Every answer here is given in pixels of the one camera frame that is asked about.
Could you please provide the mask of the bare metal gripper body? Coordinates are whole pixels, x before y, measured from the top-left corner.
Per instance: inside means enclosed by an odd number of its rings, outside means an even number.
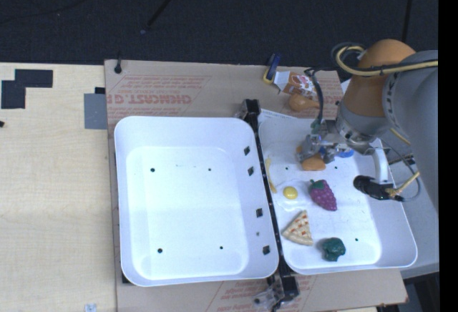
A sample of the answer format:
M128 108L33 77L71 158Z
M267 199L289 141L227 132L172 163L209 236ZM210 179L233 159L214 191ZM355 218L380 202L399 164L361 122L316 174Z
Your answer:
M304 144L314 146L316 153L322 147L333 147L338 152L345 152L348 148L362 146L362 141L359 132L346 120L314 120Z

